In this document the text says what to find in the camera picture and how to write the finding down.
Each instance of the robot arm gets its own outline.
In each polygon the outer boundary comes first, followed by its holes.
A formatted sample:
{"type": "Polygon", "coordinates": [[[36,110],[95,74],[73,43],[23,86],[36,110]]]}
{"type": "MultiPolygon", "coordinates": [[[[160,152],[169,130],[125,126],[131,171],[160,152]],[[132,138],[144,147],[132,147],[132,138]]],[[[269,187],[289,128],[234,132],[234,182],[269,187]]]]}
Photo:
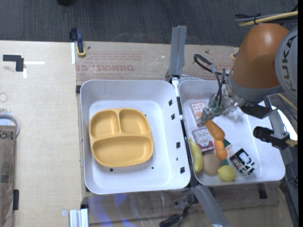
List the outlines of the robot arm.
{"type": "Polygon", "coordinates": [[[289,31],[275,23],[255,25],[245,36],[226,83],[222,85],[220,104],[214,97],[199,119],[201,124],[236,107],[244,113],[263,119],[269,117],[273,130],[256,127],[256,138],[274,147],[289,146],[277,109],[259,103],[269,96],[286,92],[297,98],[298,28],[289,31]]]}

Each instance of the white plastic tray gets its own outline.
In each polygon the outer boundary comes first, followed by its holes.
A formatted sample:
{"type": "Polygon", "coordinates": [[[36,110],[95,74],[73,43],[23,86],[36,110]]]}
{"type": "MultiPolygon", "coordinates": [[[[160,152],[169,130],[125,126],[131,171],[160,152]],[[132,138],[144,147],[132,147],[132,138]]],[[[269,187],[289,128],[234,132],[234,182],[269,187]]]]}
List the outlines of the white plastic tray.
{"type": "MultiPolygon", "coordinates": [[[[207,105],[209,98],[215,94],[217,90],[217,81],[189,80],[180,83],[179,93],[188,137],[193,137],[192,131],[199,129],[190,110],[190,104],[203,101],[207,105]]],[[[279,149],[273,147],[270,143],[265,143],[256,139],[252,134],[256,126],[271,128],[268,117],[260,120],[255,117],[242,114],[235,120],[229,116],[221,115],[219,117],[215,117],[213,121],[224,130],[225,138],[233,145],[234,153],[240,148],[243,148],[258,165],[258,169],[254,171],[254,174],[244,178],[228,159],[229,165],[233,166],[237,172],[237,177],[234,181],[223,182],[219,175],[208,176],[201,171],[196,173],[196,178],[201,184],[216,186],[272,182],[279,181],[284,177],[285,165],[279,149]]]]}
{"type": "Polygon", "coordinates": [[[176,190],[188,185],[190,170],[186,146],[171,84],[161,80],[90,80],[82,85],[80,98],[84,179],[92,193],[176,190]],[[98,164],[91,153],[89,121],[100,110],[121,107],[134,108],[146,115],[154,150],[145,163],[109,168],[98,164]]]}

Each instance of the wooden table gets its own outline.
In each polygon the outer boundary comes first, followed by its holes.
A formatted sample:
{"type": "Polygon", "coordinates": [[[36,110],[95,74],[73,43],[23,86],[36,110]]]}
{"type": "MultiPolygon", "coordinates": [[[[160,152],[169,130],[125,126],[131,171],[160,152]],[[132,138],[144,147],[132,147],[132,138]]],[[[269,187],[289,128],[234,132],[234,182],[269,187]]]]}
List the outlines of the wooden table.
{"type": "MultiPolygon", "coordinates": [[[[14,211],[15,227],[67,227],[66,214],[79,209],[83,200],[73,46],[0,41],[1,56],[21,55],[24,61],[45,62],[27,65],[26,79],[15,71],[14,62],[0,62],[0,92],[8,96],[0,108],[8,108],[20,125],[15,170],[15,189],[20,196],[19,209],[14,211]]],[[[254,226],[292,226],[285,198],[278,194],[278,204],[224,213],[232,226],[252,226],[252,221],[254,226]]],[[[205,218],[204,213],[192,214],[182,226],[210,226],[205,218]]],[[[141,221],[131,222],[143,226],[141,221]]]]}

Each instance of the gray carpet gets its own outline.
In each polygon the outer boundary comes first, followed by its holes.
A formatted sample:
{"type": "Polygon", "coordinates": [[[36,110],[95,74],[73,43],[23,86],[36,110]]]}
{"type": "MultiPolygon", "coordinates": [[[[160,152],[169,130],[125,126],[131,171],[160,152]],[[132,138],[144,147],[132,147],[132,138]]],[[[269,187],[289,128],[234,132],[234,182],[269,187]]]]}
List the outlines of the gray carpet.
{"type": "MultiPolygon", "coordinates": [[[[63,6],[57,0],[0,0],[0,40],[68,42],[70,30],[76,27],[84,41],[170,44],[172,27],[186,25],[186,44],[239,47],[251,27],[239,26],[236,14],[285,13],[297,3],[298,0],[71,0],[71,5],[63,6]]],[[[284,24],[288,29],[297,25],[284,24]]],[[[297,106],[297,100],[288,99],[297,106]]],[[[298,132],[297,112],[277,96],[272,96],[271,101],[298,132]]],[[[297,162],[297,149],[292,154],[297,162]]],[[[291,198],[287,199],[293,210],[291,198]]],[[[298,218],[294,211],[291,214],[296,226],[298,218]]]]}

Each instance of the potato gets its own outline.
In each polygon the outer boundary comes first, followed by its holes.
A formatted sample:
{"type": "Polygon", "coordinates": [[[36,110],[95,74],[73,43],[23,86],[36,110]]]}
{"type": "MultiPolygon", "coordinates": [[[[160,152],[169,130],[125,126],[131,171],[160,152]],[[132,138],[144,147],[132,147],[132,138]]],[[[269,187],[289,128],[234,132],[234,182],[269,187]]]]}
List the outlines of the potato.
{"type": "Polygon", "coordinates": [[[220,159],[214,154],[203,155],[203,172],[209,176],[218,175],[218,169],[221,167],[220,159]]]}

